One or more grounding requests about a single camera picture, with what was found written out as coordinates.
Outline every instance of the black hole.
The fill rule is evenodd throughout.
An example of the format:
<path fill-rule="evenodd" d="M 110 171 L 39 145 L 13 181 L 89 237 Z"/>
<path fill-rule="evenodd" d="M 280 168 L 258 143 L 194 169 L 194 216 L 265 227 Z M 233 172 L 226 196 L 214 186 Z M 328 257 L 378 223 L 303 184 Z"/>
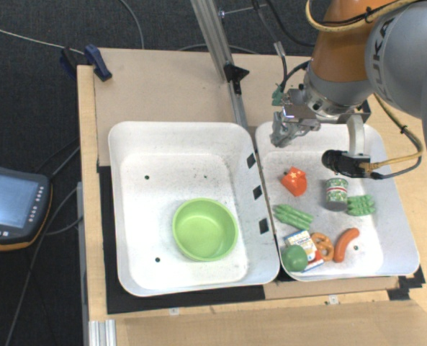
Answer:
<path fill-rule="evenodd" d="M 261 186 L 258 186 L 253 190 L 253 196 L 255 197 L 255 200 L 259 198 L 261 195 L 263 195 L 263 191 L 261 191 Z"/>
<path fill-rule="evenodd" d="M 268 220 L 265 219 L 261 219 L 259 221 L 259 231 L 261 234 L 265 234 L 267 231 L 269 230 L 269 225 L 268 225 Z"/>
<path fill-rule="evenodd" d="M 256 163 L 255 156 L 253 154 L 250 154 L 250 156 L 247 158 L 248 168 L 250 169 L 253 165 L 255 165 L 255 163 Z"/>

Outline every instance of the wooden table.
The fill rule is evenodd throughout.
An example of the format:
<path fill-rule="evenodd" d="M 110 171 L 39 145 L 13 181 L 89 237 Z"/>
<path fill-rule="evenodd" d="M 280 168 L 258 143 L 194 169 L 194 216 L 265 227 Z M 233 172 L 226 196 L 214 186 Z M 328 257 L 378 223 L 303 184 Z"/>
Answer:
<path fill-rule="evenodd" d="M 123 120 L 233 122 L 226 84 L 208 53 L 100 49 L 111 80 L 78 68 L 86 285 L 90 322 L 115 320 L 118 346 L 126 345 L 427 345 L 427 154 L 395 182 L 408 217 L 426 283 L 410 300 L 390 301 L 397 277 L 318 282 L 273 282 L 263 301 L 126 314 L 107 313 L 100 186 L 96 166 L 109 166 L 107 133 Z M 307 60 L 290 57 L 289 68 Z M 272 120 L 271 93 L 282 76 L 276 56 L 235 54 L 250 74 L 241 82 L 251 134 Z M 302 82 L 302 73 L 290 86 Z M 375 101 L 367 123 L 383 138 L 387 155 L 414 152 Z M 423 140 L 421 121 L 399 118 Z M 392 166 L 396 171 L 403 166 Z"/>

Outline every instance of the white tray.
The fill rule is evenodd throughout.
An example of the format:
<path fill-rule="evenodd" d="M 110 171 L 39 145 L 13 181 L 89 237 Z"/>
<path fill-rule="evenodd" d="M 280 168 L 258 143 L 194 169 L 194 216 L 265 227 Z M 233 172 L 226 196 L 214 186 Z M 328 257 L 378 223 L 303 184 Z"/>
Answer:
<path fill-rule="evenodd" d="M 347 150 L 349 135 L 346 125 L 323 124 L 317 132 L 296 138 L 285 148 L 271 144 L 272 123 L 264 123 L 256 130 L 256 144 L 264 175 L 270 207 L 289 204 L 312 214 L 315 218 L 310 233 L 319 231 L 333 244 L 347 228 L 357 227 L 360 236 L 353 240 L 342 263 L 326 262 L 307 272 L 288 272 L 296 280 L 326 280 L 335 278 L 369 277 L 382 275 L 409 275 L 419 266 L 418 251 L 400 202 L 394 179 L 359 179 L 343 177 L 349 182 L 348 196 L 372 195 L 375 213 L 355 217 L 346 212 L 333 212 L 325 208 L 325 181 L 335 174 L 322 165 L 324 151 Z M 387 159 L 382 139 L 375 129 L 365 125 L 365 153 L 372 162 Z M 284 172 L 296 167 L 306 173 L 306 192 L 295 197 L 280 182 Z M 389 167 L 377 172 L 389 174 Z M 297 229 L 273 217 L 277 244 L 285 248 L 283 238 Z"/>
<path fill-rule="evenodd" d="M 109 133 L 117 240 L 117 272 L 136 296 L 258 285 L 279 271 L 250 135 L 232 123 L 123 122 Z M 212 198 L 236 217 L 234 250 L 215 262 L 195 262 L 176 245 L 176 209 Z M 269 230 L 263 222 L 269 223 Z"/>

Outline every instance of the metal pole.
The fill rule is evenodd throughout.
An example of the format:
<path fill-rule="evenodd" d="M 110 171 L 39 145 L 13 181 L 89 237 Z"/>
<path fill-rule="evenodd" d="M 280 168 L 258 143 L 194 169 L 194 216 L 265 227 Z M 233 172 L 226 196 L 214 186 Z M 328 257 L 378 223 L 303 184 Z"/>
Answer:
<path fill-rule="evenodd" d="M 218 76 L 220 76 L 223 81 L 227 81 L 224 67 L 227 63 L 234 64 L 234 62 L 221 20 L 218 17 L 218 9 L 215 1 L 191 0 L 191 4 L 194 8 L 194 13 L 196 14 L 197 21 L 204 35 L 205 43 L 212 56 Z M 235 121 L 246 129 L 248 125 L 242 96 L 234 91 L 231 81 L 229 83 L 229 92 Z"/>

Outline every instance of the yellow cable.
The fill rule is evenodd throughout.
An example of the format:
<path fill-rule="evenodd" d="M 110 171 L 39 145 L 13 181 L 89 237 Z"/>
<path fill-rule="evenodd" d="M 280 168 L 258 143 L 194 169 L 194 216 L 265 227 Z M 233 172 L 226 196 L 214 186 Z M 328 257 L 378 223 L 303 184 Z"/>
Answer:
<path fill-rule="evenodd" d="M 402 125 L 402 123 L 391 113 L 391 111 L 387 109 L 386 104 L 379 98 L 379 96 L 377 94 L 373 94 L 373 95 L 377 99 L 379 105 L 381 105 L 383 110 L 386 112 L 388 117 L 391 118 L 391 120 L 396 124 L 396 126 L 399 127 L 401 130 L 404 129 L 404 125 Z M 418 149 L 416 153 L 409 156 L 402 156 L 399 158 L 388 159 L 378 163 L 360 163 L 359 167 L 361 167 L 362 169 L 365 169 L 367 172 L 371 172 L 372 170 L 383 167 L 384 165 L 396 164 L 396 163 L 401 163 L 403 161 L 419 158 L 423 154 L 423 144 L 415 136 L 415 134 L 413 134 L 410 130 L 408 130 L 408 128 L 407 130 L 404 130 L 404 132 L 406 132 L 416 142 L 417 149 Z"/>
<path fill-rule="evenodd" d="M 382 8 L 377 10 L 375 13 L 369 14 L 368 18 L 369 21 L 366 21 L 365 19 L 359 20 L 354 23 L 348 23 L 346 25 L 322 25 L 320 23 L 317 23 L 313 16 L 311 15 L 310 11 L 310 0 L 307 0 L 306 2 L 306 17 L 308 22 L 317 30 L 324 31 L 324 32 L 343 32 L 348 30 L 353 30 L 354 28 L 359 28 L 363 25 L 372 23 L 376 18 L 381 17 L 382 15 L 385 15 L 389 12 L 392 12 L 396 9 L 401 8 L 402 6 L 406 6 L 409 4 L 412 4 L 413 2 L 420 1 L 420 0 L 396 0 L 392 2 L 391 4 L 384 5 Z"/>

